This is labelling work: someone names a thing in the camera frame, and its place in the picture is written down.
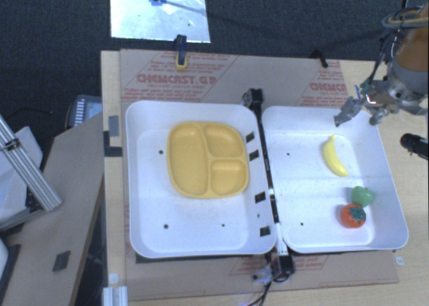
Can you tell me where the white plastic tray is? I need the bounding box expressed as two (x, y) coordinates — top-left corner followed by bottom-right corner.
(261, 105), (410, 255)
(125, 99), (278, 259)

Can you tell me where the brown cardboard board, red print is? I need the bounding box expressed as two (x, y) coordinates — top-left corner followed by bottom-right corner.
(119, 48), (400, 302)

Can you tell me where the green toy pepper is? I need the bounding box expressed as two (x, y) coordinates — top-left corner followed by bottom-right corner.
(350, 185), (375, 207)

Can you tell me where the thin black and white rod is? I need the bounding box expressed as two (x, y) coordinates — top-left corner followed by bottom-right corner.
(253, 102), (288, 254)

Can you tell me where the yellow divided plate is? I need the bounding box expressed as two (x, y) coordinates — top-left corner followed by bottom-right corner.
(166, 121), (251, 200)

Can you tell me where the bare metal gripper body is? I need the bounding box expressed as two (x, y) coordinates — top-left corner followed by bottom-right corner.
(363, 80), (429, 115)

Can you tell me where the orange toy tomato, green top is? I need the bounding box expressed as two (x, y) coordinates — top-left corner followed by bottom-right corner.
(340, 203), (367, 230)

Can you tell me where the yellow banana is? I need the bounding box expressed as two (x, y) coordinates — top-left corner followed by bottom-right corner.
(322, 134), (349, 178)

